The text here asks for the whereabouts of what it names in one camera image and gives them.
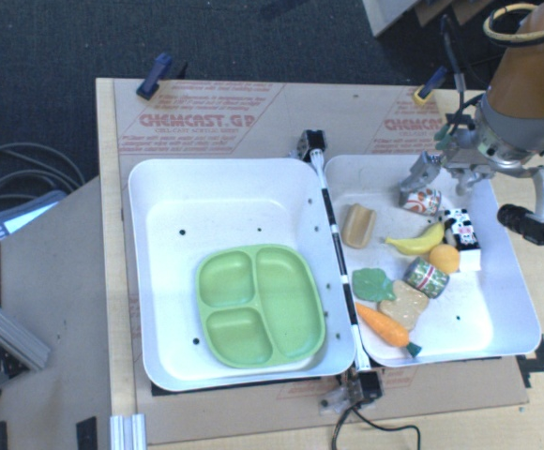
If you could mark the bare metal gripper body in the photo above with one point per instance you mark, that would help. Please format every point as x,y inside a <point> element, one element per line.
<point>469,150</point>

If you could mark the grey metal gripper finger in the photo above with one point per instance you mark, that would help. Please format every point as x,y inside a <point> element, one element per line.
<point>421,172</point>
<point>468,180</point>

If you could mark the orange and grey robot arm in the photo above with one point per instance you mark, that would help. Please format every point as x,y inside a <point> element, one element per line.
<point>525,87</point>

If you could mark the red and white can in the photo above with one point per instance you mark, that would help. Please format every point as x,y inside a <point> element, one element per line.
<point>424,202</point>

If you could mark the black and white milk carton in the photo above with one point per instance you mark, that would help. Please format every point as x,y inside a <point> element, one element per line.
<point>464,237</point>

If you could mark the yellow banana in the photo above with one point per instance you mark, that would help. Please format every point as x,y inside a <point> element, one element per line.
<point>419,244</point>

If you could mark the orange ball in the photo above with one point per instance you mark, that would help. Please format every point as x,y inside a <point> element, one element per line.
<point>444,258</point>

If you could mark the tan hot dog bun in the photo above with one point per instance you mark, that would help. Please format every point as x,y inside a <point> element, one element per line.
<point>358,225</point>

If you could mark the green striped can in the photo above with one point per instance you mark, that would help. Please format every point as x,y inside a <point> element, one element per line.
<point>426,277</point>

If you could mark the thin black and white rod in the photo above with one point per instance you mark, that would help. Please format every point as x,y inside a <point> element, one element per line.
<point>336,242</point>

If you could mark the green lettuce leaf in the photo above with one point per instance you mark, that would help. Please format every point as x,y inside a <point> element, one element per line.
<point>370,285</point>

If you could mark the white plastic tray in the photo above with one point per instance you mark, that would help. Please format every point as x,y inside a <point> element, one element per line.
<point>183,214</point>
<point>478,307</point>

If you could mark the tan bread slice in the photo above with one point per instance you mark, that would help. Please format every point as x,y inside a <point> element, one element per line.
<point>403,307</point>

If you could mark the orange carrot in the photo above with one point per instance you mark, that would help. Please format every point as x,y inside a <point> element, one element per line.
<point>382,327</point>

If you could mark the brown cardboard board red print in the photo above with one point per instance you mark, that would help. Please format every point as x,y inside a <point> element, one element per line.
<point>262,120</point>

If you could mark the green divided plate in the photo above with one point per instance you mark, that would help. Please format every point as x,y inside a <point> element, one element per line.
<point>281,298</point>

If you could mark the black cylinder on white bracket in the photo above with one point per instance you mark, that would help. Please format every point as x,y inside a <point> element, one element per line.
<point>525,220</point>

